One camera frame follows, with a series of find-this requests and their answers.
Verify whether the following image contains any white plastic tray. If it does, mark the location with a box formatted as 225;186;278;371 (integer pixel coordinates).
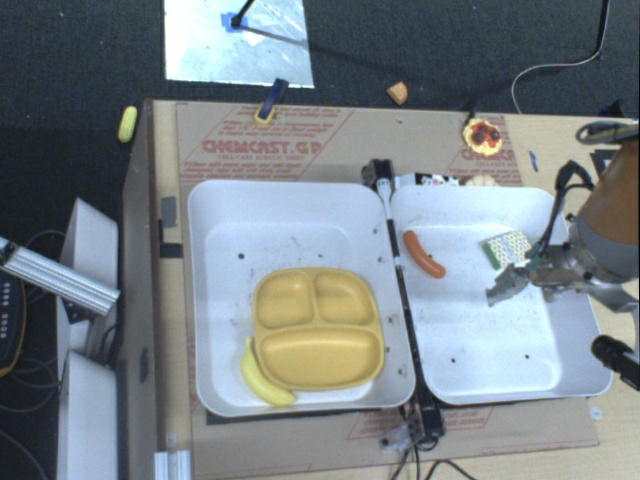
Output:
187;178;418;418
389;184;614;407

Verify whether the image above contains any green and white patterned carton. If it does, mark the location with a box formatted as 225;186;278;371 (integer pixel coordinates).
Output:
481;229;533;271

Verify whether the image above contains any yellow and red pizza slice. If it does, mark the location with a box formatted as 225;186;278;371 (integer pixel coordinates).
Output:
461;118;503;157

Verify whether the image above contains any orange sausage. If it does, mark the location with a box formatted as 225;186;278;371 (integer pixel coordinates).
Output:
402;229;447;280

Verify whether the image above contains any yellow divided plate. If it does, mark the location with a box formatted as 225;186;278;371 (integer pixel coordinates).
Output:
251;266;387;391

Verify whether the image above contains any beige bread roll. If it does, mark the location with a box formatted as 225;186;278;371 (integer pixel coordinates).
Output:
461;173;502;189

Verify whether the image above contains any yellow banana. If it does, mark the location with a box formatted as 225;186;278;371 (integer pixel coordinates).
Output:
240;336;298;409

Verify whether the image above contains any tan bread piece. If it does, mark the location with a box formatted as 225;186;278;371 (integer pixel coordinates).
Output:
385;80;410;106

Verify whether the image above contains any thin black and white rod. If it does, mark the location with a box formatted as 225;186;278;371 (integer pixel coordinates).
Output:
377;177;432;407

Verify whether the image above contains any yellow corn cob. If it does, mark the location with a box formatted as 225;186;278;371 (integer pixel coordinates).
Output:
117;105;139;144

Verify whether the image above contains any black cylinder on white bracket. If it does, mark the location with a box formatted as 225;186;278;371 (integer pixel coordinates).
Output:
591;334;640;390

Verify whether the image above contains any black block with thin wires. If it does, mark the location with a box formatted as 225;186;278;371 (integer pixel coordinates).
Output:
361;158;397;189
399;401;447;443

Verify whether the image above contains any brown cardboard board red print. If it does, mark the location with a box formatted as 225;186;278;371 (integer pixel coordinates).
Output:
174;101;600;458

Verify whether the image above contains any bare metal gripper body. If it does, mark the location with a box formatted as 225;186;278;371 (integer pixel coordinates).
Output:
525;244;594;303

